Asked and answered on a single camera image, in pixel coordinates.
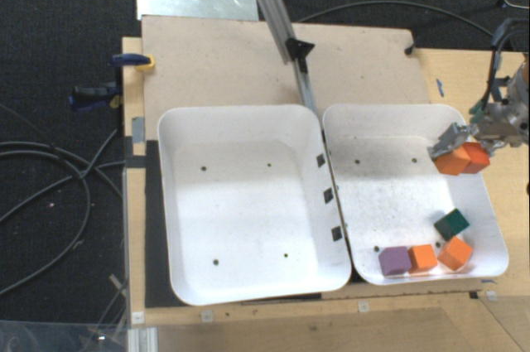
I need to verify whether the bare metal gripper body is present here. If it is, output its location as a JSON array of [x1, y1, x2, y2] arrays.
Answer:
[[472, 100, 530, 149]]

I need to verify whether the orange cube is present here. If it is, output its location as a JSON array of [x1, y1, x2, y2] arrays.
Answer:
[[436, 236, 474, 272], [433, 142, 491, 177], [407, 244, 439, 274]]

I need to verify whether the white plastic tray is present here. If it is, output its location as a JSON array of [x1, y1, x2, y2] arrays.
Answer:
[[157, 104, 353, 307], [321, 103, 510, 287]]

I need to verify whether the dark green cube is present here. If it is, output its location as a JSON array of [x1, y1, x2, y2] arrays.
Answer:
[[433, 208, 471, 242]]

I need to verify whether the thin black rod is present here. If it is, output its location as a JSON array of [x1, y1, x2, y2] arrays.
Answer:
[[319, 123, 354, 281]]

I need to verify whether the purple cube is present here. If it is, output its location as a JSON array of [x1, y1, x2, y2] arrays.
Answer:
[[378, 245, 412, 277]]

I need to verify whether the pale brown flat board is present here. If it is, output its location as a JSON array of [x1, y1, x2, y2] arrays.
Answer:
[[140, 14, 484, 309]]

